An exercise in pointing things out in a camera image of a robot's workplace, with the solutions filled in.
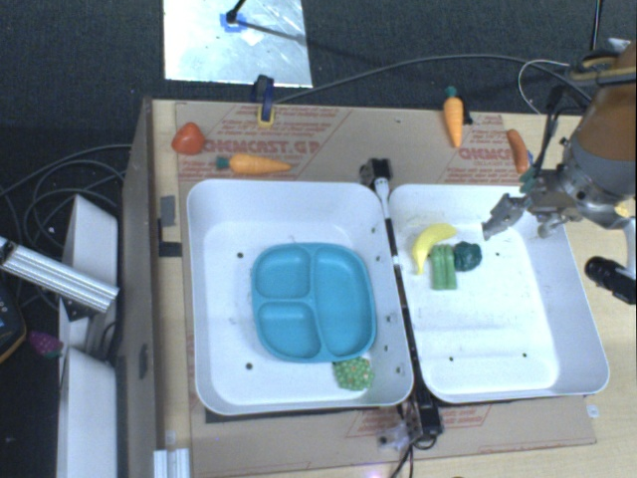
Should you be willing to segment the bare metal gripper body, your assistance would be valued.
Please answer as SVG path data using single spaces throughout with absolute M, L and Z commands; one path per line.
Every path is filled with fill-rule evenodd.
M 540 222 L 622 223 L 622 199 L 599 187 L 578 166 L 531 167 L 524 174 L 527 211 Z

